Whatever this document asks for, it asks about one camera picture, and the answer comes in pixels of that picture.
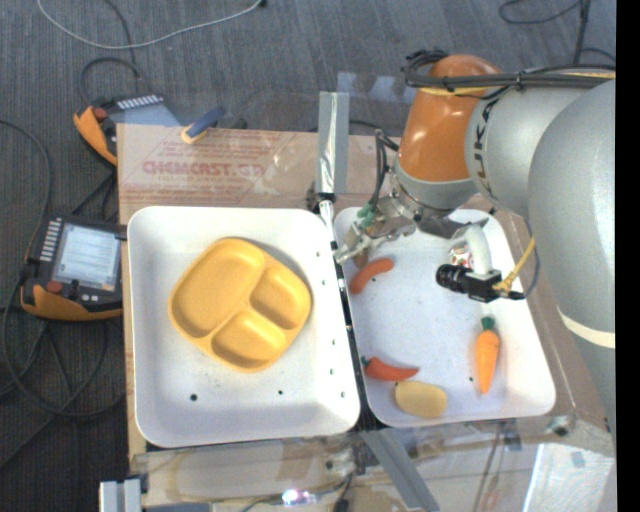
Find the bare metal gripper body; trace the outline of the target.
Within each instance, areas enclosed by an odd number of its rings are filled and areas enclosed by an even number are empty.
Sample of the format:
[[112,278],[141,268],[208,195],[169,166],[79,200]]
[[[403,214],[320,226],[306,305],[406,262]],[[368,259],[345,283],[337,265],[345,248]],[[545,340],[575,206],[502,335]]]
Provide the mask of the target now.
[[393,191],[364,207],[363,230],[372,239],[412,234],[425,207],[404,193]]

